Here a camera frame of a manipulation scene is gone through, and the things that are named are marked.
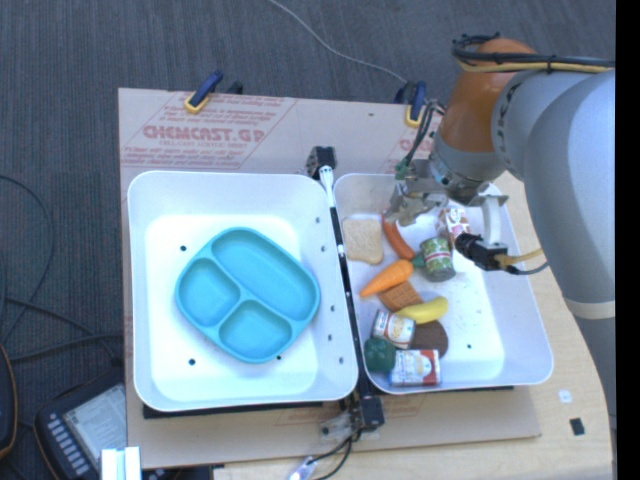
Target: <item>green can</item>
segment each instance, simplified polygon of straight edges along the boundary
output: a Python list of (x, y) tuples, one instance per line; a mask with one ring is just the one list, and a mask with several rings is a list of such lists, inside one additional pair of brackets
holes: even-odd
[(424, 261), (422, 271), (429, 281), (441, 283), (456, 275), (451, 259), (451, 249), (446, 238), (429, 238), (420, 244)]

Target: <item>toy banana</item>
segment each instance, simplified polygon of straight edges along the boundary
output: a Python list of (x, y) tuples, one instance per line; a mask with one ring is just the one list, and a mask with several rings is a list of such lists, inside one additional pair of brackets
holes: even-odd
[(426, 324), (437, 320), (449, 309), (449, 301), (442, 296), (438, 296), (428, 302), (413, 304), (396, 311), (396, 315), (404, 316), (415, 320), (416, 324)]

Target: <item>black device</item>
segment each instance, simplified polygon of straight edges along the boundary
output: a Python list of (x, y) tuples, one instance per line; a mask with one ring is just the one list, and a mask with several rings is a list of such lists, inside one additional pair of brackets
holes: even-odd
[(0, 459), (7, 455), (16, 439), (18, 407), (16, 385), (9, 357), (0, 345)]
[[(93, 381), (47, 402), (37, 412), (34, 433), (59, 480), (99, 480), (103, 449), (127, 446), (124, 371), (113, 367)], [(145, 480), (170, 480), (180, 471), (143, 471)]]

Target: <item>blue plate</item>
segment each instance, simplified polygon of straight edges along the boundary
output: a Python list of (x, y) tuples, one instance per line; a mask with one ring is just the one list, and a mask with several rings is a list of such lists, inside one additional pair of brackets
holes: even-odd
[(320, 289), (278, 244), (250, 228), (230, 228), (198, 251), (176, 283), (184, 316), (247, 363), (287, 349), (315, 315)]

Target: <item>blue clamp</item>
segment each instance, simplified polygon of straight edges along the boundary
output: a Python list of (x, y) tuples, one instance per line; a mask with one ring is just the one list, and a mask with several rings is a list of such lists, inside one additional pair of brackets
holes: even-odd
[(395, 98), (393, 98), (393, 102), (404, 103), (404, 104), (409, 103), (409, 96), (407, 95), (409, 93), (413, 93), (415, 88), (416, 88), (416, 84), (412, 81), (408, 81), (400, 89), (398, 89), (398, 92), (396, 93)]
[(222, 81), (223, 76), (222, 71), (219, 69), (214, 71), (197, 90), (184, 100), (184, 107), (192, 114), (200, 112), (209, 101), (207, 95), (216, 90), (216, 85)]
[(420, 114), (426, 97), (427, 84), (423, 81), (416, 82), (415, 89), (411, 99), (409, 100), (407, 113), (405, 115), (406, 123), (412, 128), (418, 128), (418, 126), (420, 126)]

